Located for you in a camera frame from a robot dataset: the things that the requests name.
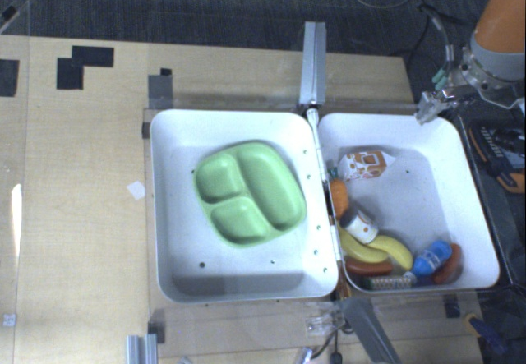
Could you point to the orange carrot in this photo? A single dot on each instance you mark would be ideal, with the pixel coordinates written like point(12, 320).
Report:
point(339, 196)

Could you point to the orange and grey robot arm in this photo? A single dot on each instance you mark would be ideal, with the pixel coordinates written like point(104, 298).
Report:
point(503, 13)

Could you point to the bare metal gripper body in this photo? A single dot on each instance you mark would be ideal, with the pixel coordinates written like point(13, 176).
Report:
point(478, 76)

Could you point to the orange and white carton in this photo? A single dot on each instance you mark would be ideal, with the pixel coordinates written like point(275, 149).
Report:
point(365, 165)

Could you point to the white plastic tray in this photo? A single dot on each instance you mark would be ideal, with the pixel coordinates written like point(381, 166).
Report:
point(444, 198)
point(181, 239)

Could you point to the red sausage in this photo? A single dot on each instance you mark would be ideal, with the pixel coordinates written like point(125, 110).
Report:
point(450, 265)
point(367, 267)

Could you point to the white and orange can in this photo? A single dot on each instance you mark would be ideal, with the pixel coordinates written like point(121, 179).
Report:
point(361, 227)

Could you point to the green patterned packet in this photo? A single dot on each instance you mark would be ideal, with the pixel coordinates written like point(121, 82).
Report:
point(388, 283)

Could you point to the blue bottle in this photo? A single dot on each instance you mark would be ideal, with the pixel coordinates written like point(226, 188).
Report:
point(429, 259)

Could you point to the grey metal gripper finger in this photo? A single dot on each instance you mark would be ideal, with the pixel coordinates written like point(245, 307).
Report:
point(425, 109)
point(443, 100)

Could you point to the yellow banana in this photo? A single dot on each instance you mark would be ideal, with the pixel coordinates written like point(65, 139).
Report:
point(357, 251)
point(396, 249)

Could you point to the green divided plate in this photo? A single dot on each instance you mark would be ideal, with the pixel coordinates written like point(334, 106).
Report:
point(263, 185)

